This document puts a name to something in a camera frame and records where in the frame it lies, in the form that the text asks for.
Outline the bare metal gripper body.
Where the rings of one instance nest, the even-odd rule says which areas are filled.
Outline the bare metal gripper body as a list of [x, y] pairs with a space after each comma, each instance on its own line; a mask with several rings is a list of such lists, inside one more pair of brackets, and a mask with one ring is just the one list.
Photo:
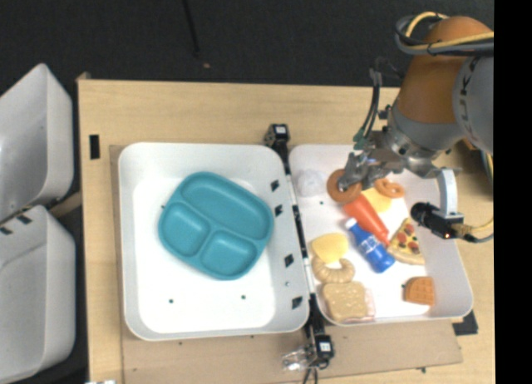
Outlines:
[[412, 141], [399, 130], [372, 130], [370, 135], [355, 135], [354, 150], [360, 151], [369, 166], [381, 166], [389, 174], [409, 170], [421, 178], [429, 178], [436, 168], [433, 161], [441, 154]]

